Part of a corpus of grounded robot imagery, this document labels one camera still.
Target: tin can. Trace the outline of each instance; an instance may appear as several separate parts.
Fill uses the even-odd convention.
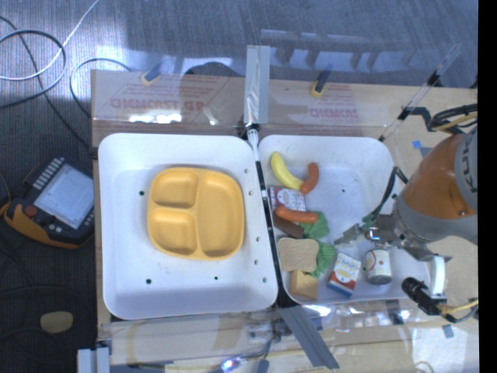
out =
[[[366,253],[366,275],[371,284],[388,284],[391,282],[390,253],[381,247]]]

